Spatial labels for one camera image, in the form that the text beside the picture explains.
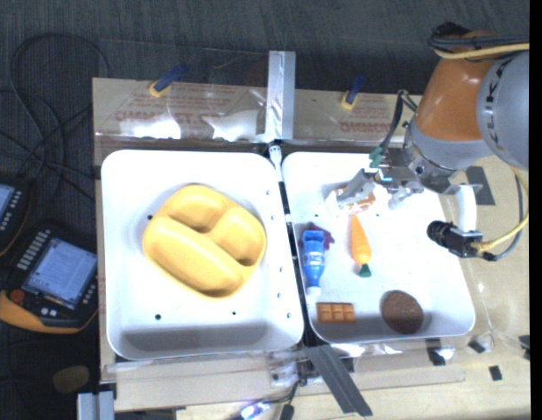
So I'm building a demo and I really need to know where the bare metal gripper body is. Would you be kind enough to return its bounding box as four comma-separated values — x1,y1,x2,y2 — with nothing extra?
374,150,459,194

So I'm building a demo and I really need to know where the white and orange carton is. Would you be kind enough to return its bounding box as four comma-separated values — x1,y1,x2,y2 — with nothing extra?
324,185,377,217

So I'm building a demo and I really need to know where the orange carrot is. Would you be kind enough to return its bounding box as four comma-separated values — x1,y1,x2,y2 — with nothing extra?
348,213,373,278

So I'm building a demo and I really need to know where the white plastic tray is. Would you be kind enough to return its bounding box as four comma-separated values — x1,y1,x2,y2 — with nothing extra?
280,150,477,346
100,148,306,361

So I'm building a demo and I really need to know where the brown cardboard board red print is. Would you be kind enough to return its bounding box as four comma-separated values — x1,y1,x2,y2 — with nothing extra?
91,76,531,412

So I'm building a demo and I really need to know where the blue plastic bottle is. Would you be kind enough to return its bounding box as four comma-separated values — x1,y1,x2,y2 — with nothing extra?
300,229,327,298

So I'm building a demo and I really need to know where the brown round biscuit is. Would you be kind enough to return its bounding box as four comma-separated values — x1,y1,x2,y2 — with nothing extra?
379,289,426,336

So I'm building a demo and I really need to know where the orange waffle biscuit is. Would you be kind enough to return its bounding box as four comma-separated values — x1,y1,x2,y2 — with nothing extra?
315,301,357,325

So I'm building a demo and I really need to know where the yellow divided plate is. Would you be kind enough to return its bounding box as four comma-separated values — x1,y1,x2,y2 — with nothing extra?
141,183,269,299

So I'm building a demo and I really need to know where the black cylinder on white bracket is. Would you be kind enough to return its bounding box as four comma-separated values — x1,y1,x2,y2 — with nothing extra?
426,183,485,258

